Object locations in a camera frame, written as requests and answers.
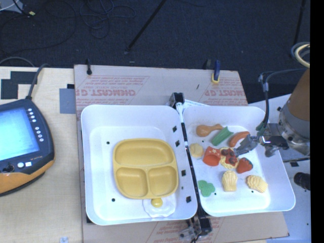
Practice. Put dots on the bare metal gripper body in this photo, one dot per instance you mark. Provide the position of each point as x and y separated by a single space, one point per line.
278 137

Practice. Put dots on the brown cardboard board red print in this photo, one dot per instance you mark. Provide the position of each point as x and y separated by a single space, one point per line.
152 90

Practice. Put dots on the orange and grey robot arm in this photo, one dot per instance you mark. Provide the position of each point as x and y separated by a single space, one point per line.
301 97

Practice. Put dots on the brown chicken drumstick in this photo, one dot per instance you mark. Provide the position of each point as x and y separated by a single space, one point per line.
203 130

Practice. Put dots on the white fried egg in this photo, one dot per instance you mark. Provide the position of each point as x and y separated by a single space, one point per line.
162 210

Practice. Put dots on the orange sausage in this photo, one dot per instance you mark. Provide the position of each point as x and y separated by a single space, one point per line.
236 138

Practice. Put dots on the green broccoli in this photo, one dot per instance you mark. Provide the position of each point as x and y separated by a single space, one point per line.
206 188

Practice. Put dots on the red carton with yellow stars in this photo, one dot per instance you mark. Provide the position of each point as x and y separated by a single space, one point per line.
211 157

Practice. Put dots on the green celery piece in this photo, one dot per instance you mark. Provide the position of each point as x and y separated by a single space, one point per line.
221 136

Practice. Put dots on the yellow divided plate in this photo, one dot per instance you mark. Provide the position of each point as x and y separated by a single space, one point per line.
144 168

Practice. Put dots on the red strawberry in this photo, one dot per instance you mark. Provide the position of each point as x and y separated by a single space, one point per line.
244 166

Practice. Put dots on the yellow shell cake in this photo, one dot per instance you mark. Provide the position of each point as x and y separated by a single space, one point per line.
229 181
257 183

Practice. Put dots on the pale yellow biscuit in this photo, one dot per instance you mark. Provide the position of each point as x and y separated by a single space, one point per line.
196 151

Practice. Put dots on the thin black and white rod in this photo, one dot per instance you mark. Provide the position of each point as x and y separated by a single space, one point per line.
188 151

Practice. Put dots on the black cylinder on white bracket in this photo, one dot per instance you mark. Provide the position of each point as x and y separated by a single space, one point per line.
303 181

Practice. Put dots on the yellow pizza slice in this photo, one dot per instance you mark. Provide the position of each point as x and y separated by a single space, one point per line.
226 162

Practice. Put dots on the white plastic tray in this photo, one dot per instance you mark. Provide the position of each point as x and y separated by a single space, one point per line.
101 161
238 201

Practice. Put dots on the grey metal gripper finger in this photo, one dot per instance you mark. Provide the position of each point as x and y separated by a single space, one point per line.
242 149
251 138

